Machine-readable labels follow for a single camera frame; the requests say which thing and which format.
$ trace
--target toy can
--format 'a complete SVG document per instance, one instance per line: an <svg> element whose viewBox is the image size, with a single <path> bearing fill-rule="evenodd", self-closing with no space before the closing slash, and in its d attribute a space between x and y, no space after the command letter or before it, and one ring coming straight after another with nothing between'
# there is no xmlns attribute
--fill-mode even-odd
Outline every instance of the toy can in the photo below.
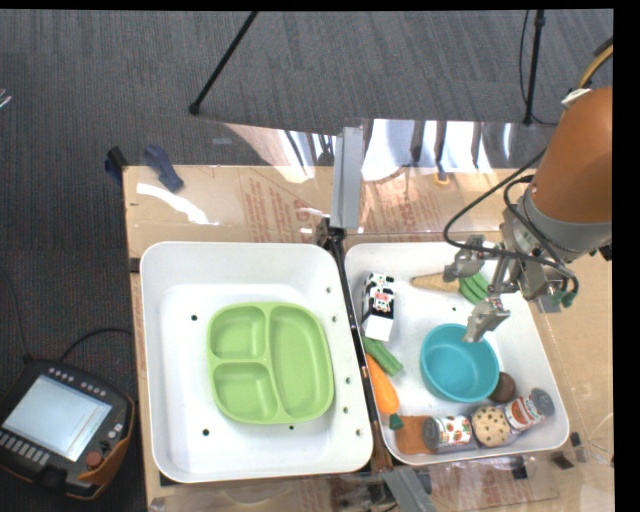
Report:
<svg viewBox="0 0 640 512"><path fill-rule="evenodd" d="M555 411L553 400L546 391L533 388L504 406L505 416L512 429L527 430Z"/></svg>
<svg viewBox="0 0 640 512"><path fill-rule="evenodd" d="M422 439L430 450L467 446L473 439L471 421L462 414L428 416L422 424Z"/></svg>

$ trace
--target teal bowl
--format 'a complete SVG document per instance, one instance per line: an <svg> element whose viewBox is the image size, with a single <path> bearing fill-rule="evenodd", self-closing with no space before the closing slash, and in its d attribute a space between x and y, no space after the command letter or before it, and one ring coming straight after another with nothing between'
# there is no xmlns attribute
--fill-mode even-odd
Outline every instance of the teal bowl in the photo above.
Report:
<svg viewBox="0 0 640 512"><path fill-rule="evenodd" d="M427 389L442 400L480 402L498 385L500 365L483 338L462 341L466 328L443 324L432 329L420 350L420 371Z"/></svg>

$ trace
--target orange carrot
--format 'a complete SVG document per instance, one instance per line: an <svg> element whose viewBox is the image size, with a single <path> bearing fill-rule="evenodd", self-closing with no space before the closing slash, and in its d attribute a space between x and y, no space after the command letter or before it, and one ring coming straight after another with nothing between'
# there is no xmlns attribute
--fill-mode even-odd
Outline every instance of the orange carrot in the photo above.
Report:
<svg viewBox="0 0 640 512"><path fill-rule="evenodd" d="M400 401L393 384L391 384L387 374L384 373L384 370L370 354L365 354L365 357L369 366L369 377L371 378L373 395L375 396L378 410L391 416L389 418L389 426L393 430L402 428L404 425L397 414L400 408Z"/></svg>

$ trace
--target toy milk carton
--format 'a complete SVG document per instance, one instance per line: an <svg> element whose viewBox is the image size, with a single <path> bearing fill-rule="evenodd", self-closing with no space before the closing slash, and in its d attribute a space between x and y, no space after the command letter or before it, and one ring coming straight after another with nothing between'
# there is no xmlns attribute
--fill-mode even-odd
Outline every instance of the toy milk carton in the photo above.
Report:
<svg viewBox="0 0 640 512"><path fill-rule="evenodd" d="M364 282L362 330L367 338L389 341L393 325L394 278L371 272Z"/></svg>

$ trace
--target green plate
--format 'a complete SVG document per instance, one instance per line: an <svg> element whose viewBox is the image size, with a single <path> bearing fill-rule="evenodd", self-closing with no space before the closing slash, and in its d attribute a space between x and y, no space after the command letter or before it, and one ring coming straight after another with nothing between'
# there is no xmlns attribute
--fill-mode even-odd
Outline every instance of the green plate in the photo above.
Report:
<svg viewBox="0 0 640 512"><path fill-rule="evenodd" d="M306 308L250 302L210 320L207 357L213 399L243 423L293 423L323 414L334 395L324 329Z"/></svg>

